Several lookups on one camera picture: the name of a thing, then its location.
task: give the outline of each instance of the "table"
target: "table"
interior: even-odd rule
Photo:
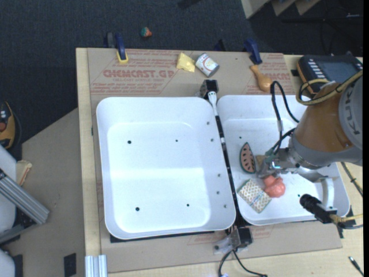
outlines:
[[[296,62],[299,59],[299,56],[285,55],[284,58],[289,69],[296,68]],[[91,135],[92,115],[91,99],[89,95],[88,49],[76,49],[76,60],[78,111],[80,118],[85,253],[87,256],[98,256],[101,254],[101,244],[97,210],[93,137]],[[291,77],[293,81],[299,81],[298,77],[294,77],[292,75]],[[351,164],[349,166],[358,181],[362,184],[362,167],[357,167]],[[349,183],[347,176],[343,175],[343,177],[345,178],[345,184],[354,214],[362,213],[362,198],[358,196],[355,187]],[[269,276],[325,276],[327,274],[334,276],[354,276],[355,274],[358,274],[358,272],[349,262],[348,256],[353,256],[363,269],[363,230],[357,229],[345,231],[342,245],[342,249],[259,257],[247,259],[244,263],[250,270],[263,272],[269,274]],[[109,276],[217,276],[217,266],[218,263],[211,262],[131,272],[118,272],[109,274]],[[227,261],[223,266],[223,272],[227,272],[230,276],[246,275],[235,260]]]

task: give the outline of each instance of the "blue clamp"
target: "blue clamp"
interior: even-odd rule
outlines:
[[[123,43],[123,36],[121,33],[115,33],[115,36],[111,32],[108,32],[104,38],[105,48],[116,48],[116,56],[120,63],[128,62],[128,56]]]
[[[253,61],[254,64],[259,65],[263,62],[260,58],[258,45],[254,39],[248,38],[245,42],[243,42],[243,46],[248,53],[251,53],[250,59]]]

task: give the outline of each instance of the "tin can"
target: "tin can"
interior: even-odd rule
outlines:
[[[201,54],[197,58],[195,65],[208,77],[214,75],[219,69],[219,65],[207,53]]]

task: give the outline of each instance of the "cardboard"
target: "cardboard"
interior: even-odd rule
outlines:
[[[176,63],[181,52],[192,59],[203,53],[203,51],[179,50],[127,50],[129,62],[122,65],[118,62],[114,49],[88,48],[101,252],[107,255],[109,272],[205,263],[219,261],[222,257],[213,253],[213,245],[225,237],[224,231],[111,242],[104,223],[96,106],[99,101],[109,96],[195,96],[206,76],[198,69],[194,73],[177,69]],[[249,68],[253,63],[248,53],[219,51],[207,53],[220,65],[212,77],[218,81],[219,98],[229,94],[266,94],[258,88],[256,78]],[[272,80],[278,80],[286,94],[295,94],[284,56],[261,54],[261,58],[263,63],[259,65],[259,70]],[[242,258],[341,247],[337,229],[332,224],[306,222],[251,226],[251,231],[254,243],[239,253]]]

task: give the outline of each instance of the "pink toy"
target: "pink toy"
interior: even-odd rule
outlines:
[[[283,179],[281,177],[275,178],[274,176],[270,175],[263,179],[265,184],[264,192],[272,198],[281,197],[285,190],[286,186],[283,183]]]

